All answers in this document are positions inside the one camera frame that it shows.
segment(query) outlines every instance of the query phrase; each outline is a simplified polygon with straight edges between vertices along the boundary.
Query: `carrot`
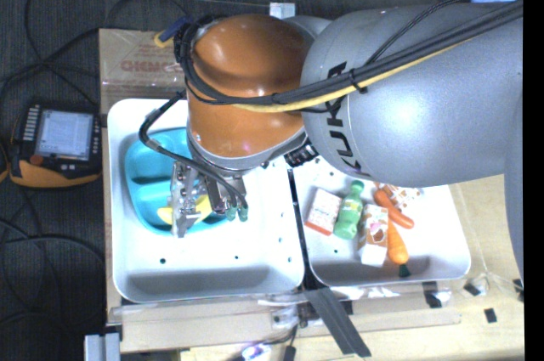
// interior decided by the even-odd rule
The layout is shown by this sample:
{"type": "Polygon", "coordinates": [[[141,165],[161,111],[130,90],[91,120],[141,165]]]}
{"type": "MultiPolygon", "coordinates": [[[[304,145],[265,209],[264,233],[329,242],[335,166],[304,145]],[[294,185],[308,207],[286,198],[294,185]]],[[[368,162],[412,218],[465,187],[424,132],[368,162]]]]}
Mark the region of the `carrot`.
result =
{"type": "Polygon", "coordinates": [[[388,209],[389,219],[394,223],[397,223],[402,228],[414,228],[414,221],[404,213],[401,213],[400,210],[394,206],[393,202],[388,197],[388,194],[385,193],[385,190],[377,189],[376,192],[374,192],[374,201],[380,207],[388,209]]]}
{"type": "Polygon", "coordinates": [[[410,276],[410,271],[406,267],[410,255],[405,242],[400,237],[399,231],[391,219],[388,220],[388,257],[393,263],[399,265],[399,276],[401,278],[410,276]]]}

